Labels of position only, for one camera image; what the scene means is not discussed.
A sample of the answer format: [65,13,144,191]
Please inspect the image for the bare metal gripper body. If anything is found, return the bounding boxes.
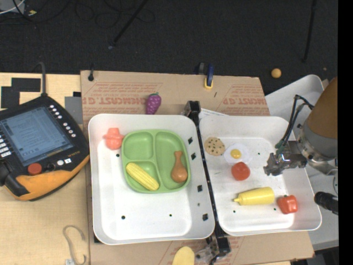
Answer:
[280,140,338,176]

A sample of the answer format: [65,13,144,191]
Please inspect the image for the yellow mustard bottle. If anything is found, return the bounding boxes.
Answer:
[233,187,276,206]

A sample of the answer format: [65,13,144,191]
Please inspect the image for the red tomato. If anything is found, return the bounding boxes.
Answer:
[231,161,252,182]

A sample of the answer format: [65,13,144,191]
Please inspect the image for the orange bell pepper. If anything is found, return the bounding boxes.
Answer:
[276,194,299,215]

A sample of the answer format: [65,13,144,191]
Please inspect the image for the white and yellow fried egg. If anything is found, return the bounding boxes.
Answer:
[223,142,253,165]

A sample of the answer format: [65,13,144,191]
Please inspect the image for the white plastic tray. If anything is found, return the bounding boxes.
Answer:
[88,113,216,246]
[198,115,323,237]

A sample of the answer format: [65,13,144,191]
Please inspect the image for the beige chocolate chip biscuit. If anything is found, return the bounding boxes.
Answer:
[204,136,226,157]

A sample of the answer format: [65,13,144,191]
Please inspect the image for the thin black and white rod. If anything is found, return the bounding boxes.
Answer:
[191,112,226,240]

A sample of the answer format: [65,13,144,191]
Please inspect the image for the brown chicken drumstick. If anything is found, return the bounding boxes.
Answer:
[170,151,189,183]

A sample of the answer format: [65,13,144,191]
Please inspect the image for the green divided plate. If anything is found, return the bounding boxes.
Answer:
[121,129,192,194]

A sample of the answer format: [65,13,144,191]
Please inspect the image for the brown cardboard board red print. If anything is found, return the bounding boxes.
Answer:
[79,70,315,265]

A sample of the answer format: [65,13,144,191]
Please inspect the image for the yellow corn cob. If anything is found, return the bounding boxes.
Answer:
[125,162,161,192]

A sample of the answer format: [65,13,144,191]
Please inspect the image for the purple grapes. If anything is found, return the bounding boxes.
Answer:
[145,92,162,115]

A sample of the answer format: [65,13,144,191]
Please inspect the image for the salmon pink toy hat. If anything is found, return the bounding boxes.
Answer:
[102,127,125,151]

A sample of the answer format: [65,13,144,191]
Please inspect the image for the black cylinder on white bracket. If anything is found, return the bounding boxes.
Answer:
[314,172,339,215]

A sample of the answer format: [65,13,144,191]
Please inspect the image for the black block with thin wires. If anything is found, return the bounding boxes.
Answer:
[182,100,201,118]
[205,235,232,264]

